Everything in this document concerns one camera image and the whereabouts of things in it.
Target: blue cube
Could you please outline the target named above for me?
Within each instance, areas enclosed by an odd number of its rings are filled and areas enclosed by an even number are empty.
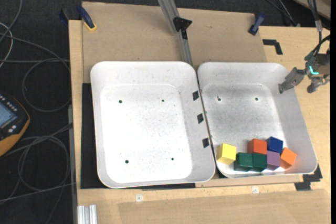
[[[267,150],[282,153],[283,141],[271,136],[267,141]]]

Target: toy block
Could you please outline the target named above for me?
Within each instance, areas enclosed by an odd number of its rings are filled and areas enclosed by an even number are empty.
[[[274,171],[280,167],[280,153],[267,151],[267,169]]]
[[[294,164],[297,156],[298,154],[285,147],[280,155],[280,166],[284,169],[289,168]]]
[[[260,139],[252,139],[247,143],[247,153],[267,154],[267,142]]]
[[[262,172],[267,168],[267,155],[252,153],[253,168],[251,171]]]
[[[216,159],[224,164],[231,164],[236,160],[236,147],[223,143],[217,148]]]
[[[266,140],[267,150],[282,153],[283,141],[271,136]]]
[[[253,168],[253,158],[251,153],[239,152],[233,162],[234,170],[248,172]]]

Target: yellow cube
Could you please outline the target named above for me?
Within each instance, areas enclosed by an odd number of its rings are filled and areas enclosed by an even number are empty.
[[[223,143],[217,148],[216,159],[224,164],[231,164],[236,160],[237,147]]]

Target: white cable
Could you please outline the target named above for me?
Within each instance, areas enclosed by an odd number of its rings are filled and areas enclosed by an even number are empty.
[[[10,35],[11,37],[13,37],[12,31],[10,31],[10,30],[8,29],[8,26],[6,26],[5,24],[3,24],[3,23],[1,23],[1,22],[0,22],[0,25],[2,25],[3,27],[5,27],[5,28],[8,30],[9,35]],[[9,47],[9,50],[8,50],[8,53],[7,53],[6,57],[5,57],[5,59],[3,60],[2,63],[0,63],[0,68],[2,67],[2,65],[4,64],[4,62],[8,59],[9,55],[11,54],[10,52],[12,51],[14,41],[13,41],[12,38],[11,38],[10,40],[11,40],[11,41],[10,41],[11,46]]]

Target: tray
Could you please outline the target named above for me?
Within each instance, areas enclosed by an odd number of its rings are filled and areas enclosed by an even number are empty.
[[[103,184],[126,188],[212,178],[215,161],[190,65],[103,61],[90,75]]]
[[[233,164],[216,162],[219,171],[231,178],[256,175],[308,174],[317,168],[317,159],[294,88],[280,94],[287,69],[277,63],[207,62],[197,71],[214,150],[222,143],[247,152],[247,143],[270,136],[298,157],[284,170],[239,172]]]

